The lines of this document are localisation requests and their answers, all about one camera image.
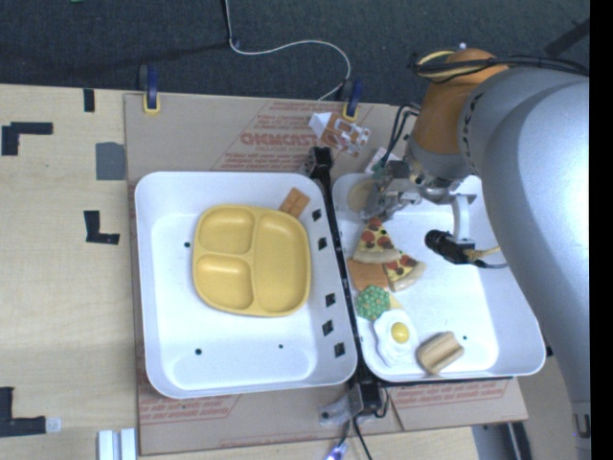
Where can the beige round biscuit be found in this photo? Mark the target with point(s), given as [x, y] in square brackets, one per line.
[358, 197]

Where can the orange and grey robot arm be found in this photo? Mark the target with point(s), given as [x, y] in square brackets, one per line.
[531, 185]

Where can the white plastic tray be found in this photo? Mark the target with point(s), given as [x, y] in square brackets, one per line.
[460, 300]
[239, 348]

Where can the tan bread bun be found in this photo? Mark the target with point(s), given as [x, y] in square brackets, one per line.
[438, 351]

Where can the white and yellow fried egg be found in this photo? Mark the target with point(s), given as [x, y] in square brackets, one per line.
[395, 338]

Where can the brown cardboard board red print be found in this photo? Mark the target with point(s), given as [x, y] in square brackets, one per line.
[201, 132]

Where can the yellow divided plate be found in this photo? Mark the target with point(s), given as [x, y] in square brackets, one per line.
[278, 257]

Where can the orange toast slice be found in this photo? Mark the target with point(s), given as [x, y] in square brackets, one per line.
[366, 273]

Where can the yellow cheese wedge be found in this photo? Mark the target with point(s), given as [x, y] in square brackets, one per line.
[395, 302]

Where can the pizza slice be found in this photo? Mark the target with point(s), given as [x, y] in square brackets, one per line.
[376, 247]
[402, 271]

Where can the orange wafer biscuit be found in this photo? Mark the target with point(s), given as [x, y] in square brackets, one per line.
[294, 201]

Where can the black cylinder on white bracket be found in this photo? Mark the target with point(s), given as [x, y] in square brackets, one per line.
[450, 246]

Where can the white and orange carton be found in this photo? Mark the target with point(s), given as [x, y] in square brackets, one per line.
[342, 134]

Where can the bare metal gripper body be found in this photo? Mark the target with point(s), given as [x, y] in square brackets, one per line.
[407, 185]

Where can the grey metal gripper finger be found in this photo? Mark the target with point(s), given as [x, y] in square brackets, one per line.
[394, 207]
[374, 205]

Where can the thin black rod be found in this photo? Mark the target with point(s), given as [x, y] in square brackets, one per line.
[341, 257]

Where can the green broccoli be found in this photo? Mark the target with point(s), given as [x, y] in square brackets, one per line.
[372, 302]

